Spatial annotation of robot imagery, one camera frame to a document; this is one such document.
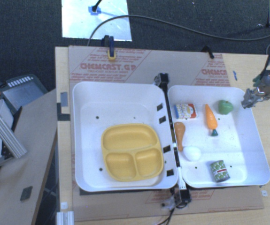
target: yellow plate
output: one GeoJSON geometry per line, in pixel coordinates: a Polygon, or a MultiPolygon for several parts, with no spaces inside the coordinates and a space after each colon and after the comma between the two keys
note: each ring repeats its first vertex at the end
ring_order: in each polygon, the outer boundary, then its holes
{"type": "Polygon", "coordinates": [[[108,173],[118,181],[149,179],[163,170],[158,135],[146,124],[107,128],[101,136],[101,149],[108,173]]]}

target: can label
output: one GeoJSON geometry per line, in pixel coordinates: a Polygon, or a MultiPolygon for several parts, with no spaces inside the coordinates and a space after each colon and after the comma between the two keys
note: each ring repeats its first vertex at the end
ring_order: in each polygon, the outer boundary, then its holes
{"type": "Polygon", "coordinates": [[[223,182],[230,178],[223,160],[211,163],[210,167],[216,182],[223,182]]]}

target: toy carrot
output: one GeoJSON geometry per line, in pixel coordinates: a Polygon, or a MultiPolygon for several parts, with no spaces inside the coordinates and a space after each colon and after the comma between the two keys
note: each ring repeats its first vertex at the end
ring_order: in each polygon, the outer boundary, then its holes
{"type": "Polygon", "coordinates": [[[216,131],[217,128],[216,118],[208,104],[206,104],[205,108],[206,108],[206,118],[208,128],[213,130],[211,136],[217,136],[218,133],[216,131]]]}

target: blue mark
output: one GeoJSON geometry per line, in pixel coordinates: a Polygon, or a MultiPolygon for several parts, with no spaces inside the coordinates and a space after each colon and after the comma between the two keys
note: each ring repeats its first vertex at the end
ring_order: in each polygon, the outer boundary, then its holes
{"type": "Polygon", "coordinates": [[[237,81],[236,72],[235,72],[235,71],[233,71],[233,73],[234,73],[234,78],[235,78],[235,80],[237,81]]]}
{"type": "Polygon", "coordinates": [[[93,11],[92,11],[92,7],[93,7],[93,6],[88,7],[89,13],[90,13],[91,15],[97,16],[98,14],[101,14],[101,8],[100,8],[100,7],[97,7],[96,12],[93,12],[93,11]]]}

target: white tray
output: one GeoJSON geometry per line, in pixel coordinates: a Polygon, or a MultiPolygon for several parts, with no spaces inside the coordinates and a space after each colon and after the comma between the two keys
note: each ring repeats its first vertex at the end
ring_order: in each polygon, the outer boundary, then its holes
{"type": "Polygon", "coordinates": [[[76,181],[85,191],[167,189],[177,182],[169,119],[162,90],[151,84],[80,82],[73,89],[76,181]],[[107,173],[101,150],[101,135],[113,125],[144,123],[158,134],[164,169],[160,175],[132,182],[121,182],[107,173]]]}
{"type": "Polygon", "coordinates": [[[182,176],[194,188],[215,188],[263,185],[270,180],[270,169],[255,124],[252,110],[242,108],[244,91],[230,87],[173,86],[169,100],[173,122],[186,126],[183,146],[197,146],[202,152],[197,162],[187,160],[182,152],[179,159],[182,176]],[[218,113],[218,101],[227,100],[234,106],[228,115],[218,113]],[[198,117],[176,119],[173,106],[193,103],[198,117]],[[205,104],[209,104],[218,122],[217,137],[210,136],[206,124],[205,104]],[[210,171],[212,162],[223,160],[230,179],[217,183],[210,171]]]}

